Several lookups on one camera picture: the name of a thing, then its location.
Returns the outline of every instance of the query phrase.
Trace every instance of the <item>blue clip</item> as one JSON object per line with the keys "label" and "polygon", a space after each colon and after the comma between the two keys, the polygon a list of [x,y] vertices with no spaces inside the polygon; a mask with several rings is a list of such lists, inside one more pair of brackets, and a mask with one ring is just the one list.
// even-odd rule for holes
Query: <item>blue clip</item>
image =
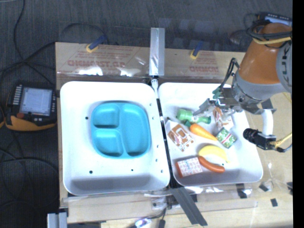
{"label": "blue clip", "polygon": [[198,57],[199,51],[200,51],[200,49],[202,48],[202,46],[203,46],[203,42],[200,41],[200,42],[197,44],[197,46],[194,48],[194,50],[191,51],[190,57],[191,57],[192,59],[196,59],[196,58]]}
{"label": "blue clip", "polygon": [[91,44],[86,46],[86,50],[89,53],[92,53],[93,51],[98,49],[98,45],[107,41],[106,36],[102,35],[101,37],[99,37],[98,39],[96,39],[94,42],[92,42]]}

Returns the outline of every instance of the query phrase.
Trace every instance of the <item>blue plate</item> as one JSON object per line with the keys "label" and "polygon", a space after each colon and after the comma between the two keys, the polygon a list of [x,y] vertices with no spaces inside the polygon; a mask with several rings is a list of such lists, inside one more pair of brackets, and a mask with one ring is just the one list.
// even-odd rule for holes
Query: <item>blue plate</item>
{"label": "blue plate", "polygon": [[97,106],[91,116],[91,136],[96,151],[108,158],[139,157],[151,145],[148,116],[132,103],[108,102]]}

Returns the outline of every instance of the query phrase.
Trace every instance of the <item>hot dog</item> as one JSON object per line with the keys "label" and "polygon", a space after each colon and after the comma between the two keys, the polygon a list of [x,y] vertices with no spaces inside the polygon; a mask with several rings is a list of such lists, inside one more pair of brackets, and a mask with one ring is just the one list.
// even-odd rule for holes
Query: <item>hot dog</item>
{"label": "hot dog", "polygon": [[214,172],[218,172],[218,173],[223,173],[225,171],[225,168],[223,166],[219,166],[219,165],[210,163],[202,156],[199,156],[198,158],[199,158],[200,164],[210,171],[214,171]]}

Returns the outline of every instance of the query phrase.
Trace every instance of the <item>toy carrot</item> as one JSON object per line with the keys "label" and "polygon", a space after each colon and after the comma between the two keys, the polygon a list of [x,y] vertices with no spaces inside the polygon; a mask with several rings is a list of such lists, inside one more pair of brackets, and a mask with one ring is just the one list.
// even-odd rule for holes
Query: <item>toy carrot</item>
{"label": "toy carrot", "polygon": [[198,125],[197,123],[194,123],[190,126],[190,132],[200,137],[217,141],[217,138],[215,136],[213,136],[210,132],[208,132],[205,128]]}

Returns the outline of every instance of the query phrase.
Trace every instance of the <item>banana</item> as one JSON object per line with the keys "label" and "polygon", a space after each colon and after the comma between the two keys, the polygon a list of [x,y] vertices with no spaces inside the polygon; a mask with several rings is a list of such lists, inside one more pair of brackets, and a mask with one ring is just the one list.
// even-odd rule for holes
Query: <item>banana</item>
{"label": "banana", "polygon": [[205,147],[201,148],[201,150],[199,151],[199,156],[206,156],[209,154],[214,154],[222,159],[224,159],[227,163],[229,163],[230,161],[227,158],[227,154],[226,151],[221,149],[218,146],[215,145],[206,145]]}

